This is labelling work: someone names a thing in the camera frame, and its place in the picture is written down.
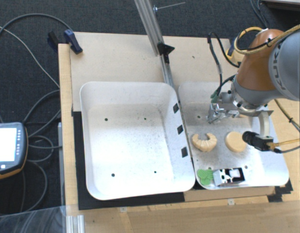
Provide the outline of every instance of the white tray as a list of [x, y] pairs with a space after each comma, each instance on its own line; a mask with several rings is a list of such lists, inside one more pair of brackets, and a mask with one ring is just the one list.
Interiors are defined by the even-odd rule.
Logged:
[[[222, 91], [227, 91], [230, 84], [226, 84]], [[202, 185], [206, 189], [229, 189], [249, 186], [280, 186], [289, 179], [288, 169], [282, 154], [270, 151], [261, 152], [247, 145], [241, 153], [230, 151], [225, 145], [224, 138], [227, 133], [237, 131], [260, 132], [260, 124], [257, 117], [224, 118], [218, 123], [209, 124], [206, 120], [210, 105], [210, 95], [217, 89], [218, 83], [213, 82], [188, 82], [179, 87], [179, 98], [183, 110], [184, 121], [191, 146], [192, 158], [196, 177], [199, 169], [224, 169], [241, 167], [245, 181], [233, 186]], [[198, 133], [201, 139], [207, 139], [206, 133], [213, 133], [217, 137], [217, 145], [211, 152], [202, 152], [192, 144], [192, 136]], [[278, 142], [277, 136], [270, 121], [270, 135], [274, 142]]]
[[86, 185], [99, 200], [183, 192], [195, 183], [177, 95], [165, 83], [80, 90]]

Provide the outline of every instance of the black connector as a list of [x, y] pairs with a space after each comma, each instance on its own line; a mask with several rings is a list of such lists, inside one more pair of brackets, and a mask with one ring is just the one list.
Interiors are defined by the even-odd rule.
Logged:
[[259, 134], [250, 131], [244, 132], [242, 138], [244, 142], [260, 151], [271, 151], [270, 146], [267, 145], [267, 143], [273, 142], [273, 138], [262, 139], [259, 137]]

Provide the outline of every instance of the wooden table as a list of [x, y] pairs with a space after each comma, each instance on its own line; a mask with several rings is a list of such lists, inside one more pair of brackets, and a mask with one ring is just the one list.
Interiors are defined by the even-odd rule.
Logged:
[[[106, 37], [107, 34], [93, 34]], [[205, 65], [214, 68], [206, 39], [165, 37], [165, 42], [180, 48], [171, 58], [172, 72], [176, 73], [184, 65], [184, 56], [190, 55], [190, 65]], [[189, 43], [192, 50], [186, 51]], [[214, 43], [223, 69], [229, 69]], [[223, 190], [190, 190], [184, 193], [185, 202], [151, 206], [103, 208], [78, 210], [78, 193], [74, 153], [74, 129], [72, 110], [71, 61], [69, 45], [59, 45], [59, 70], [61, 86], [61, 108], [63, 127], [63, 150], [65, 172], [65, 198], [68, 216], [84, 215], [85, 232], [300, 232], [300, 151], [285, 154], [293, 191], [283, 195], [283, 202], [270, 203], [267, 195], [275, 193], [274, 187], [250, 187]], [[217, 72], [205, 75], [208, 81], [217, 80]], [[280, 100], [283, 107], [300, 121], [300, 103]], [[300, 135], [288, 123], [275, 102], [269, 103], [274, 110], [272, 121], [279, 141], [298, 138]], [[283, 150], [294, 147], [287, 145]]]

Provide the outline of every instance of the blue clamp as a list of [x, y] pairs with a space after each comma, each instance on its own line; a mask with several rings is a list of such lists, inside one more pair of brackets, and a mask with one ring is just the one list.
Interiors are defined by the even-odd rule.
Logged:
[[73, 31], [71, 31], [70, 29], [65, 30], [64, 37], [67, 43], [71, 44], [70, 48], [72, 49], [72, 51], [74, 51], [75, 54], [79, 54], [83, 51], [83, 49], [79, 46], [79, 43]]

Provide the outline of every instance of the black floor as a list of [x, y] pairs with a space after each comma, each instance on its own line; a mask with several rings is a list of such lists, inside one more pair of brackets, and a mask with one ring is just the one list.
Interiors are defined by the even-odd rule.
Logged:
[[[152, 0], [157, 7], [185, 2], [159, 10], [158, 21], [163, 35], [206, 37], [213, 31], [221, 38], [233, 39], [241, 30], [263, 24], [255, 16], [250, 0]], [[300, 24], [300, 12], [270, 9], [261, 5], [270, 28], [288, 30]], [[31, 13], [60, 18], [74, 31], [98, 33], [145, 34], [133, 0], [0, 0], [0, 25]], [[33, 16], [17, 20], [8, 28], [31, 49], [40, 64], [58, 82], [57, 54], [47, 43], [54, 31], [61, 42], [66, 29], [56, 20]], [[0, 36], [0, 114], [4, 122], [21, 121], [42, 96], [57, 86], [41, 71], [26, 48], [8, 33]], [[59, 96], [45, 100], [30, 116], [29, 133], [43, 126], [60, 109]], [[58, 145], [54, 121], [41, 135]], [[47, 156], [49, 150], [29, 149], [29, 158]], [[47, 192], [36, 209], [60, 205], [59, 160], [57, 151], [39, 164], [48, 177]], [[31, 163], [25, 165], [26, 196], [23, 210], [30, 208], [44, 190], [43, 174]], [[22, 174], [0, 181], [0, 212], [19, 212], [22, 203]]]

